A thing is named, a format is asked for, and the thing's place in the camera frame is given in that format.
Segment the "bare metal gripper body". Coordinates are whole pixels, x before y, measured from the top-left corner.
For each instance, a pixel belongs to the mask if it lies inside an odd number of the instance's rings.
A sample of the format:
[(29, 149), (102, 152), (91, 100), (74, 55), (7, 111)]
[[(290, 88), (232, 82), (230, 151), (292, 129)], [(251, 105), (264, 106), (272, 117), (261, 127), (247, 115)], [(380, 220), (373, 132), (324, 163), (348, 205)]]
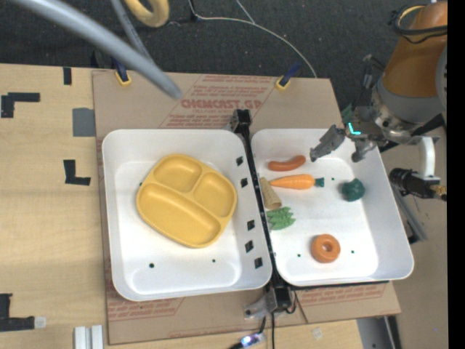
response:
[(407, 143), (418, 124), (399, 119), (385, 106), (348, 106), (344, 109), (346, 135), (356, 143)]

